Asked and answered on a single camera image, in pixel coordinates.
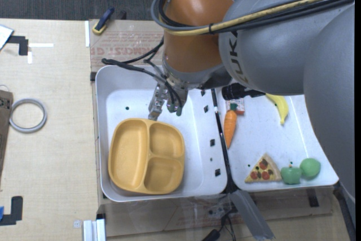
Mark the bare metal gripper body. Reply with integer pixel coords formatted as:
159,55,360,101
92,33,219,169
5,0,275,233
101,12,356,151
164,77,189,111

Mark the white plastic tray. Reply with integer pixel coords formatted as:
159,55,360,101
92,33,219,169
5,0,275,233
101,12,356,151
212,87,340,193
95,64,228,203

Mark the yellow divided plate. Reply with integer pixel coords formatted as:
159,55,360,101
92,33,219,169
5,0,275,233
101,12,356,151
108,117,186,195

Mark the orange carrot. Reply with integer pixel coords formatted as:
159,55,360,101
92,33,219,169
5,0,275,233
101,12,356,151
223,103,238,150

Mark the small orange and white carton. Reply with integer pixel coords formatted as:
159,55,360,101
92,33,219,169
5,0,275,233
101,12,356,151
227,98,246,116

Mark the brown cardboard board red print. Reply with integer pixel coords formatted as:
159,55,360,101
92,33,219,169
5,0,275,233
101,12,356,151
89,19,341,238

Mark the thin black and white rod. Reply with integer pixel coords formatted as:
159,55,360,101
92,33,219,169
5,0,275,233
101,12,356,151
210,88,235,193

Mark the yellow banana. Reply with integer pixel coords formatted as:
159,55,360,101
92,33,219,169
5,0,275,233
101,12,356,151
265,93,290,126

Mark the pizza slice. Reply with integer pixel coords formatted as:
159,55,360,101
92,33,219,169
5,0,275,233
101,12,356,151
244,152,283,184

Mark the grey tape roll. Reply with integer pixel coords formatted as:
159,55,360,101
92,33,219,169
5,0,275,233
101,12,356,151
8,98,48,134

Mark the green bell pepper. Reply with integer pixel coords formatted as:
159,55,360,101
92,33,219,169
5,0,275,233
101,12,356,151
280,165,303,186

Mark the green round fruit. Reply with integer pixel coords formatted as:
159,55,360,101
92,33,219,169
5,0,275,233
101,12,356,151
299,157,322,179

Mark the white paper sheet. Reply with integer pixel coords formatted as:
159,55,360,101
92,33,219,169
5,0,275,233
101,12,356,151
0,24,15,51

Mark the black cylinder on white bracket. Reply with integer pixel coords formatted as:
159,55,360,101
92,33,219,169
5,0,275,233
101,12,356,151
222,82,266,101

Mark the black block with thin wires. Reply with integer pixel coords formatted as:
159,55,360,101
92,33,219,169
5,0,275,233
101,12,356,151
202,229,222,241

